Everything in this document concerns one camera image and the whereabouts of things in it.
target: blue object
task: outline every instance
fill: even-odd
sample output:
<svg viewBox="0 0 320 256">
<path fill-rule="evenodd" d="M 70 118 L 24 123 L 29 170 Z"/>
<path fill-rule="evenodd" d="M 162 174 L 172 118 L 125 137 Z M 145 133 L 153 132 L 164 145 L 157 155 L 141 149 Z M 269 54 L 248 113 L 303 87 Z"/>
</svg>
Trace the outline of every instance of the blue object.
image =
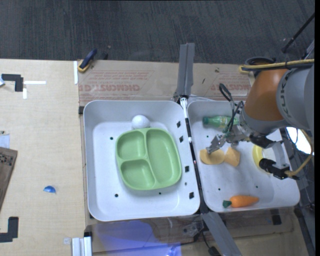
<svg viewBox="0 0 320 256">
<path fill-rule="evenodd" d="M 81 69 L 84 69 L 88 64 L 89 61 L 94 59 L 94 56 L 97 54 L 97 49 L 93 49 L 89 52 L 89 54 L 85 57 L 85 59 L 82 61 L 81 65 L 79 66 Z"/>
<path fill-rule="evenodd" d="M 56 189 L 53 186 L 46 186 L 43 191 L 49 192 L 49 193 L 56 193 Z"/>
</svg>

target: yellow cable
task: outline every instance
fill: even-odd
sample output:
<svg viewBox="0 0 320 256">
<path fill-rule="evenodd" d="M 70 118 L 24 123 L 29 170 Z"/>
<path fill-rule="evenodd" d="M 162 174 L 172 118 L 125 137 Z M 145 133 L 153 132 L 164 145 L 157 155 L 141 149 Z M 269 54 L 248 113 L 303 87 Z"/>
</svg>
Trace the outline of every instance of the yellow cable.
<svg viewBox="0 0 320 256">
<path fill-rule="evenodd" d="M 311 152 L 310 152 L 309 156 L 306 158 L 306 160 L 300 165 L 300 167 L 298 169 L 296 169 L 294 171 L 286 170 L 284 172 L 286 175 L 288 175 L 288 177 L 292 177 L 292 176 L 296 175 L 298 172 L 300 172 L 303 169 L 303 167 L 305 167 L 305 165 L 310 161 L 310 159 L 312 158 L 312 154 L 314 152 L 313 146 L 312 146 L 312 141 L 311 141 L 310 137 L 308 136 L 308 134 L 304 130 L 301 130 L 301 131 L 310 144 Z"/>
<path fill-rule="evenodd" d="M 287 62 L 280 62 L 280 63 L 272 63 L 272 64 L 262 64 L 262 65 L 242 65 L 240 66 L 245 69 L 266 69 L 266 68 L 278 68 L 278 67 L 285 67 L 290 65 L 297 65 L 297 64 L 308 64 L 308 63 L 314 63 L 315 59 L 301 59 L 301 60 L 293 60 L 293 61 L 287 61 Z"/>
</svg>

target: green plate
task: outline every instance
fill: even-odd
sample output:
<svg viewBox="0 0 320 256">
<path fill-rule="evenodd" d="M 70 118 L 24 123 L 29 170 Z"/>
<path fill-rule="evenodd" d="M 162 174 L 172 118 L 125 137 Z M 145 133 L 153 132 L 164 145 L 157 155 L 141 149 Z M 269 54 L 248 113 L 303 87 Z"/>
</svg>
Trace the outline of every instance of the green plate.
<svg viewBox="0 0 320 256">
<path fill-rule="evenodd" d="M 143 128 L 116 140 L 116 160 L 123 182 L 134 190 L 172 186 L 182 175 L 177 146 L 164 129 Z"/>
</svg>

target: white tray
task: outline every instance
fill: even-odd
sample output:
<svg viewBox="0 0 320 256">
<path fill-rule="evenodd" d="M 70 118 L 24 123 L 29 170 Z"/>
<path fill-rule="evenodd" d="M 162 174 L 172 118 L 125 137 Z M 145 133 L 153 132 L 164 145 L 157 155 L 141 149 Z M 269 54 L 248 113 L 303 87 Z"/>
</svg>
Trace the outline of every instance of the white tray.
<svg viewBox="0 0 320 256">
<path fill-rule="evenodd" d="M 231 116 L 231 106 L 228 101 L 193 101 L 188 105 L 192 142 L 202 184 L 203 197 L 206 205 L 215 212 L 235 212 L 256 209 L 291 207 L 300 200 L 297 182 L 291 178 L 280 180 L 272 174 L 258 168 L 252 157 L 253 144 L 240 142 L 240 163 L 237 167 L 223 162 L 218 165 L 207 165 L 201 162 L 200 150 L 209 147 L 216 134 L 222 134 L 221 129 L 202 124 L 202 118 L 207 116 Z M 269 139 L 280 141 L 280 131 L 270 134 Z M 221 148 L 227 151 L 230 145 L 225 143 Z M 286 163 L 290 163 L 285 151 Z M 248 207 L 224 208 L 223 200 L 243 194 L 259 197 L 259 202 Z"/>
<path fill-rule="evenodd" d="M 116 140 L 132 129 L 131 120 L 136 115 L 146 116 L 151 127 L 165 129 L 173 136 L 182 165 L 182 176 L 176 184 L 147 191 L 124 184 L 116 162 Z M 169 100 L 96 100 L 85 106 L 83 119 L 88 209 L 95 219 L 107 222 L 187 216 L 199 209 L 198 185 L 180 105 Z"/>
</svg>

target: light wood surface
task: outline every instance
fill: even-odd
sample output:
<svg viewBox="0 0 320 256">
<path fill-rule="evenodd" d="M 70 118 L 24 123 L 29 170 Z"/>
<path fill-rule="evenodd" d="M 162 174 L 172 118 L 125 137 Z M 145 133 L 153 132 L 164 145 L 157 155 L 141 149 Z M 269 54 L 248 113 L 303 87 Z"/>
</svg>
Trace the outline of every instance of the light wood surface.
<svg viewBox="0 0 320 256">
<path fill-rule="evenodd" d="M 85 229 L 79 93 L 72 61 L 0 60 L 0 73 L 20 74 L 27 99 L 14 82 L 0 87 L 0 130 L 10 133 L 17 160 L 0 212 L 0 233 L 19 217 L 18 238 L 0 243 L 1 256 L 69 256 L 64 238 Z M 54 186 L 56 193 L 43 191 Z"/>
</svg>

